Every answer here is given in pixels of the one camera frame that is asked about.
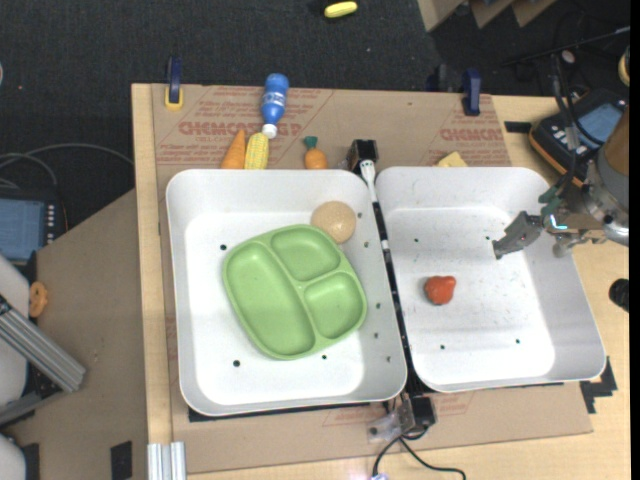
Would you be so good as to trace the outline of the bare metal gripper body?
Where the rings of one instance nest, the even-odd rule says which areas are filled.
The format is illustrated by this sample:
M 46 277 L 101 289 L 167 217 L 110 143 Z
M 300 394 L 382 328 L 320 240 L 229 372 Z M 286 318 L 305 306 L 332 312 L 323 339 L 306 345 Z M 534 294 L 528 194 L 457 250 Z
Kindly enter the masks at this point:
M 563 201 L 543 217 L 557 247 L 614 242 L 629 246 L 629 214 L 619 205 Z

